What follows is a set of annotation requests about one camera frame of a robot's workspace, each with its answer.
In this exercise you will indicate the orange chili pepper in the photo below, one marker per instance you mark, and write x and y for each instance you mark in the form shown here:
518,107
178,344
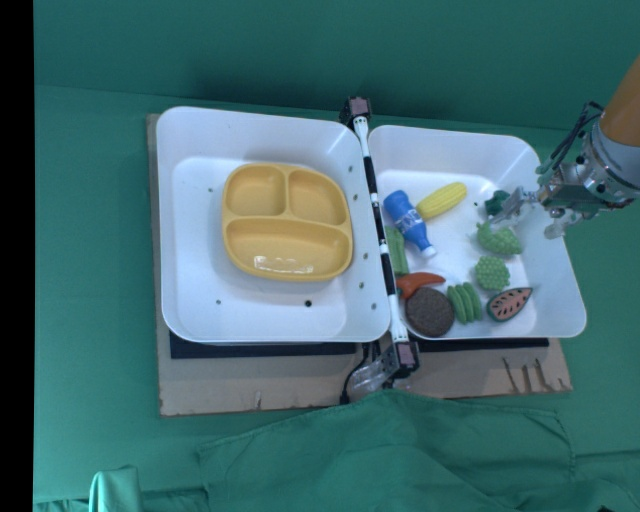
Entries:
417,281

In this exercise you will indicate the yellow corn cob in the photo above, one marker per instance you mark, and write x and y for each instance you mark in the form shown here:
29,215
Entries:
442,200

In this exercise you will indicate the blue bottle with white cap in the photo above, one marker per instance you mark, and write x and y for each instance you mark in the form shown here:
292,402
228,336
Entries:
406,217

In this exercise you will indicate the round green grape bunch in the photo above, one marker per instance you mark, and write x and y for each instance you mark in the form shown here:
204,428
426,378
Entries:
492,273

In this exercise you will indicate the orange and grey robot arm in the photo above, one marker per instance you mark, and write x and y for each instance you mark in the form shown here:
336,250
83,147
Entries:
627,107

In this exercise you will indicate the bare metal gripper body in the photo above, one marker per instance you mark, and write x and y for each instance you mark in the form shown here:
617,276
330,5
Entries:
575,187

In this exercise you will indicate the green grapes with leaf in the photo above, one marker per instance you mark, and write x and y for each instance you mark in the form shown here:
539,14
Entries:
500,242

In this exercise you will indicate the brown cardboard board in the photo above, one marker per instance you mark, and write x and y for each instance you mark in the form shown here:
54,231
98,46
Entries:
260,380

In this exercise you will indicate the yellow divided plate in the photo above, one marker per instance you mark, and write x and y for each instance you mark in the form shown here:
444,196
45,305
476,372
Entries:
285,245

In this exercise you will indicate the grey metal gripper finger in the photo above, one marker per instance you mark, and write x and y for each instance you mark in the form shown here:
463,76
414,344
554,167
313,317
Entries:
521,195
504,215

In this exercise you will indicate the white plastic tray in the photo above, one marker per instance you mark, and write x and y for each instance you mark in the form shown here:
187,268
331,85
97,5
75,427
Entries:
545,300
200,280

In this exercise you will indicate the black and white thin rod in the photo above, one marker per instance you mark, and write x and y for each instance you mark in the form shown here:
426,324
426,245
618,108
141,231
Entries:
371,175

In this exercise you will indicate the dark green broccoli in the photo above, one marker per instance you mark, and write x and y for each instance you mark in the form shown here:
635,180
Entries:
495,202

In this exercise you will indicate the green pea pods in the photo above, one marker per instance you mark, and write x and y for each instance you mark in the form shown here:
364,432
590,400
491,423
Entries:
465,303

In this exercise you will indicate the watermelon slice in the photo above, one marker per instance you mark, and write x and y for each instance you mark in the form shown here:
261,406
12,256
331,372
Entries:
509,305

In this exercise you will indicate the green cloth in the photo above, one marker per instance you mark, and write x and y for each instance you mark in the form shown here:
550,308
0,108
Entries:
390,450

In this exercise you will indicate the brown round biscuit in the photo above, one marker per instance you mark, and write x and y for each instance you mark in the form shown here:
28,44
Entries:
429,312

